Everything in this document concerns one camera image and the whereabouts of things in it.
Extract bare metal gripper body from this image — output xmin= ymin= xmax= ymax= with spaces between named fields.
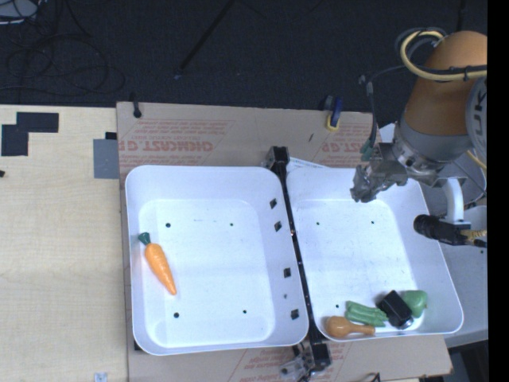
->
xmin=369 ymin=140 xmax=443 ymax=188

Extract white plastic tray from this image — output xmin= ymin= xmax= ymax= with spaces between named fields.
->
xmin=124 ymin=164 xmax=310 ymax=357
xmin=285 ymin=166 xmax=465 ymax=343

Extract green pepper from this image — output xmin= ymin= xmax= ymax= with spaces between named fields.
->
xmin=400 ymin=289 xmax=429 ymax=319

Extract black box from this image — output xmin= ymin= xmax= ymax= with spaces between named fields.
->
xmin=375 ymin=289 xmax=414 ymax=330

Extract green bean pods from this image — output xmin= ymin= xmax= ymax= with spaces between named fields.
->
xmin=344 ymin=300 xmax=390 ymax=328

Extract orange toy drumstick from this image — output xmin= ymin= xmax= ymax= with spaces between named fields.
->
xmin=324 ymin=315 xmax=376 ymax=340

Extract brown cardboard board red print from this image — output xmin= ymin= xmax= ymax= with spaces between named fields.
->
xmin=115 ymin=101 xmax=454 ymax=382

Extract orange carrot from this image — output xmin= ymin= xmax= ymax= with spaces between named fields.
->
xmin=138 ymin=232 xmax=178 ymax=297

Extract black cylinder on white bracket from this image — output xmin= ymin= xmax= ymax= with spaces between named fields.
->
xmin=413 ymin=176 xmax=472 ymax=247

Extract black block with thin wires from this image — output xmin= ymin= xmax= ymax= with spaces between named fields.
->
xmin=309 ymin=341 xmax=333 ymax=372

